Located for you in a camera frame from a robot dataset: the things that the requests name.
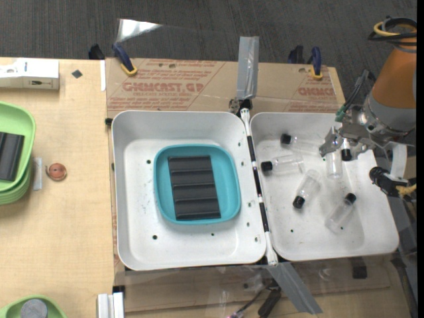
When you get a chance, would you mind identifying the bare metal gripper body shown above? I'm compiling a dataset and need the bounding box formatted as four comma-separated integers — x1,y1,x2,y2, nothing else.
338,106,399,149

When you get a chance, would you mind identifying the clear bottle with black cap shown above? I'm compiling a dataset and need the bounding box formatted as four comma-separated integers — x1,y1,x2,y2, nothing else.
292,169,323,210
280,132,324,156
324,192,358,235
260,154,305,176
325,147,353,181

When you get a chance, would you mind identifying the white plastic tray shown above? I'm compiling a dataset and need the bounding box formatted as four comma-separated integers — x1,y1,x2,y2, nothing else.
111,110,268,272
250,112,400,262

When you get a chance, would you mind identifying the teal plate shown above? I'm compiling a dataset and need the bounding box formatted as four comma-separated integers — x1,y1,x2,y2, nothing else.
153,144,242,226

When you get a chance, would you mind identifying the black ribbed insert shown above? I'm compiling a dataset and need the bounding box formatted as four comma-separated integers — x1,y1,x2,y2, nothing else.
167,155,222,221
0,131,26,182

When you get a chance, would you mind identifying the small clear plastic strip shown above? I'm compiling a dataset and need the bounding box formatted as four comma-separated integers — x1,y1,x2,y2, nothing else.
32,157,44,191

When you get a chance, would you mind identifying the black cylinder on white bracket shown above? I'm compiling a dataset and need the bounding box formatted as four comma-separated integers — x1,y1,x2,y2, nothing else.
369,142,415,198

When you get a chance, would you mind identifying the brown cardboard board red print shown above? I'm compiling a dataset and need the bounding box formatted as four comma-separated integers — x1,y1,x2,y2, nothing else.
105,57,415,318

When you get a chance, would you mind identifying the thin black and white rod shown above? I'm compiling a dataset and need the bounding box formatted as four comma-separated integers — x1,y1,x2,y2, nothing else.
240,108,278,266

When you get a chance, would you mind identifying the copper round disc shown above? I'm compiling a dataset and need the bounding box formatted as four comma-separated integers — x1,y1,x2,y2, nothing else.
45,162,68,182

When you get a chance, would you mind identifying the grey round can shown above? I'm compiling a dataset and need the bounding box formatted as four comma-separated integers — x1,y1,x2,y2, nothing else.
20,298,49,318

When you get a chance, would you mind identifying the white cardboard box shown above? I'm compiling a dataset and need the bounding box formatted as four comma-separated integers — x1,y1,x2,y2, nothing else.
0,57,60,91

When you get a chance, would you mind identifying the black block with thin wires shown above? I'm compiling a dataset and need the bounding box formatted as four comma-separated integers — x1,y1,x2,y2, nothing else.
229,98,254,114

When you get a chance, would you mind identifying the green plate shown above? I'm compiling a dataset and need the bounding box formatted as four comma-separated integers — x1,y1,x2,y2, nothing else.
0,294,69,318
0,101,36,192
0,172,34,207

